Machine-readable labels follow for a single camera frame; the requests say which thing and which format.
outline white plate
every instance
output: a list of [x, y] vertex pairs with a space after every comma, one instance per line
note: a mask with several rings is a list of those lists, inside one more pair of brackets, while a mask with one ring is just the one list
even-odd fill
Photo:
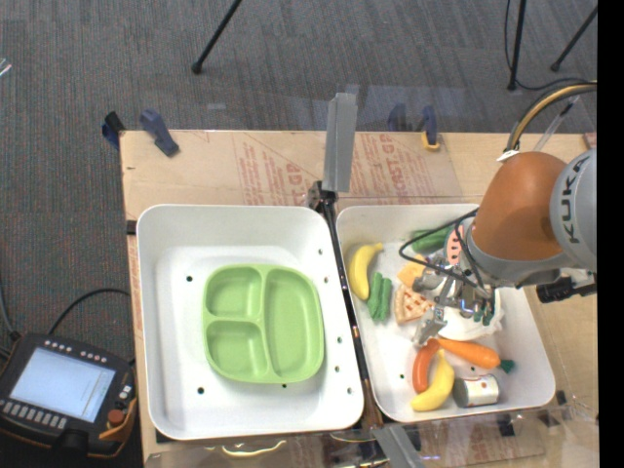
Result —
[[[384, 250], [377, 254], [370, 273], [379, 271], [393, 280], [393, 294], [399, 287], [396, 275], [407, 260], [399, 248], [415, 230], [438, 227], [476, 208], [476, 205], [404, 205], [362, 206], [343, 210], [336, 220], [336, 230], [344, 264], [354, 250], [365, 243], [381, 242]], [[410, 247], [406, 253], [412, 253]], [[474, 377], [492, 373], [500, 385], [497, 404], [460, 408], [451, 396], [439, 409], [416, 412], [410, 406], [415, 396], [411, 368], [416, 350], [411, 343], [417, 322], [398, 325], [394, 313], [383, 323], [374, 321], [366, 304], [352, 294], [360, 328], [365, 359], [373, 395], [379, 408], [390, 418], [401, 422], [446, 419], [495, 411], [542, 407], [555, 394], [555, 377], [544, 345], [533, 320], [528, 300], [522, 290], [499, 292], [504, 317], [497, 323], [499, 331], [486, 334], [479, 342], [494, 348], [501, 359], [511, 359], [515, 367], [509, 374], [502, 369], [484, 370], [446, 352], [456, 377]]]
[[[325, 220], [303, 207], [158, 205], [136, 228], [147, 401], [158, 430], [176, 440], [340, 430], [364, 396]], [[204, 354], [202, 295], [233, 263], [297, 269], [315, 285], [325, 330], [320, 370], [297, 383], [236, 382]]]

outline yellow banana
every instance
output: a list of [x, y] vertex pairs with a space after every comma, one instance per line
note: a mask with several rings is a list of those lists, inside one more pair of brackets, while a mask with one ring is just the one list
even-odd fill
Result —
[[424, 392], [419, 393], [409, 403], [413, 410], [426, 411], [439, 408], [450, 395], [452, 385], [455, 380], [455, 370], [445, 359], [443, 349], [436, 352], [438, 354], [438, 367], [433, 376], [433, 380]]
[[362, 301], [367, 301], [371, 295], [369, 288], [369, 264], [374, 256], [383, 250], [381, 243], [363, 245], [351, 256], [347, 266], [347, 280], [353, 293]]

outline green plate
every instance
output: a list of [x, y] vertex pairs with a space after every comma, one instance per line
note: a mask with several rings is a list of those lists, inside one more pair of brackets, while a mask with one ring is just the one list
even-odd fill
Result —
[[316, 288], [301, 272], [242, 263], [206, 282], [204, 349], [222, 376], [251, 383], [293, 383], [319, 370], [325, 356]]

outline black stand leg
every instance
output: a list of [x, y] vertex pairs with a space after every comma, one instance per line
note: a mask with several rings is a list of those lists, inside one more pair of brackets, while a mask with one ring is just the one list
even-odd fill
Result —
[[211, 41], [206, 46], [206, 49], [204, 49], [204, 52], [202, 52], [200, 57], [197, 59], [197, 62], [193, 62], [193, 65], [191, 66], [191, 70], [195, 74], [199, 74], [202, 72], [202, 64], [204, 63], [204, 60], [206, 60], [206, 58], [208, 57], [208, 54], [211, 52], [211, 50], [215, 46], [216, 40], [218, 40], [218, 37], [223, 32], [223, 29], [225, 29], [225, 26], [227, 26], [230, 19], [232, 19], [232, 16], [234, 16], [236, 9], [238, 9], [238, 6], [241, 5], [242, 1], [243, 0], [234, 0], [234, 2], [232, 3], [232, 6], [230, 7], [230, 10], [227, 11], [227, 14], [221, 21], [221, 24], [218, 26], [218, 28], [214, 32], [213, 38], [211, 38]]
[[565, 50], [562, 52], [559, 58], [551, 64], [550, 68], [553, 71], [559, 71], [559, 66], [562, 65], [562, 62], [566, 58], [567, 54], [569, 54], [569, 51], [572, 50], [572, 48], [574, 47], [578, 39], [581, 37], [581, 35], [585, 31], [585, 29], [587, 29], [587, 26], [589, 26], [590, 22], [594, 20], [597, 13], [598, 13], [598, 5], [594, 8], [594, 10], [592, 11], [592, 14], [590, 14], [589, 17], [585, 19], [585, 22], [581, 24], [581, 27], [578, 28], [578, 31], [576, 31], [576, 34], [572, 37], [570, 42], [567, 44], [567, 47], [565, 47]]
[[516, 45], [514, 46], [514, 58], [511, 64], [511, 78], [507, 90], [516, 90], [516, 74], [518, 73], [518, 58], [520, 57], [520, 44], [523, 39], [523, 26], [525, 25], [525, 11], [527, 0], [520, 0], [520, 10], [518, 12], [518, 27], [516, 28]]

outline orange carrot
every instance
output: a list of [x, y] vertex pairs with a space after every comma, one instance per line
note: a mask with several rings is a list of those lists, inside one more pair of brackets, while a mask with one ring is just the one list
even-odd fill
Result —
[[429, 388], [429, 364], [439, 348], [440, 342], [436, 338], [429, 338], [427, 343], [418, 349], [411, 369], [411, 383], [418, 393]]
[[454, 339], [439, 338], [440, 346], [468, 361], [470, 364], [492, 370], [501, 367], [505, 372], [509, 372], [514, 366], [513, 361], [501, 361], [498, 353], [481, 343], [474, 341], [457, 341]]

